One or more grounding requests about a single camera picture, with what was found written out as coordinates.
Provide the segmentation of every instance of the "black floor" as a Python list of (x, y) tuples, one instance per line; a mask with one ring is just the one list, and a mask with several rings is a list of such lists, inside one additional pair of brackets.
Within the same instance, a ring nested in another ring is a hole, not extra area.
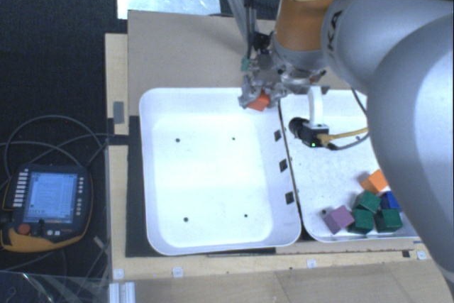
[[(274, 18), (277, 4), (278, 0), (258, 0), (259, 17)], [(221, 5), (222, 12), (228, 13), (226, 0)], [(0, 0), (0, 142), (24, 121), (48, 114), (76, 118), (105, 133), (104, 34), (125, 32), (126, 22), (116, 18), (116, 0)], [(27, 127), (17, 137), (61, 143), (78, 133), (84, 132), (62, 120), (49, 120)], [(86, 139), (72, 152), (86, 161), (95, 150), (96, 145)], [(14, 145), (10, 168), (41, 151)], [(65, 162), (53, 155), (56, 159), (49, 162)], [(91, 171), (96, 198), (86, 238), (16, 270), (80, 277), (102, 274), (106, 254), (94, 242), (97, 237), (108, 243), (102, 155)], [(0, 184), (5, 179), (0, 167)], [(0, 269), (40, 256), (0, 251)]]

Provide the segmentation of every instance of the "orange block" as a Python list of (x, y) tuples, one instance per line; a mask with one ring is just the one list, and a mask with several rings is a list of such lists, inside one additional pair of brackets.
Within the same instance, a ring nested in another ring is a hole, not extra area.
[(388, 182), (384, 178), (381, 170), (376, 170), (361, 182), (362, 188), (373, 194), (377, 194), (378, 192), (382, 191), (387, 185)]
[(270, 95), (267, 95), (263, 90), (260, 93), (260, 96), (248, 104), (249, 109), (254, 109), (257, 111), (265, 110), (265, 107), (270, 103)]

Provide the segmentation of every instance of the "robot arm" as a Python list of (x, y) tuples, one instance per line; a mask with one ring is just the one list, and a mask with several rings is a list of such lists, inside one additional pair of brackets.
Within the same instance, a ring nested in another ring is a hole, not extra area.
[(305, 94), (326, 66), (367, 95), (377, 161), (454, 296), (453, 0), (282, 0), (240, 104)]

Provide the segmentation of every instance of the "white tray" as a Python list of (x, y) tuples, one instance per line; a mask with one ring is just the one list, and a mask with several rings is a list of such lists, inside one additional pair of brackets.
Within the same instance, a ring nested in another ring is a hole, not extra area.
[(215, 88), (152, 89), (142, 96), (147, 235), (158, 253), (267, 248), (298, 239), (301, 220), (284, 168), (279, 112), (243, 110), (239, 95)]
[[(360, 98), (365, 105), (366, 98), (363, 95), (360, 95)], [(323, 221), (323, 216), (342, 204), (351, 210), (356, 196), (364, 191), (360, 182), (380, 168), (370, 139), (353, 148), (339, 151), (309, 148), (296, 139), (288, 129), (290, 120), (295, 116), (309, 119), (308, 98), (289, 95), (281, 100), (281, 110), (284, 126), (287, 129), (285, 131), (287, 145), (292, 158), (303, 223), (313, 238), (318, 241), (333, 242), (364, 238), (415, 238), (418, 236), (403, 212), (401, 212), (401, 219), (404, 226), (394, 233), (378, 233), (374, 228), (367, 235), (360, 235), (342, 229), (333, 235)], [(330, 134), (354, 131), (367, 126), (365, 115), (357, 105), (351, 91), (328, 91), (323, 96), (323, 110), (323, 122), (330, 128)], [(353, 141), (355, 141), (355, 137), (338, 139), (334, 143), (345, 145)], [(392, 148), (392, 143), (393, 141), (389, 141), (390, 148)]]

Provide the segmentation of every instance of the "blue block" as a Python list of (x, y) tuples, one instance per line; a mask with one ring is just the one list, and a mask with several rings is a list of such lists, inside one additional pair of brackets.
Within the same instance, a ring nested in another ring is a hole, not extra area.
[(397, 202), (392, 192), (385, 192), (380, 198), (382, 199), (380, 202), (382, 209), (398, 209), (401, 211), (399, 202)]

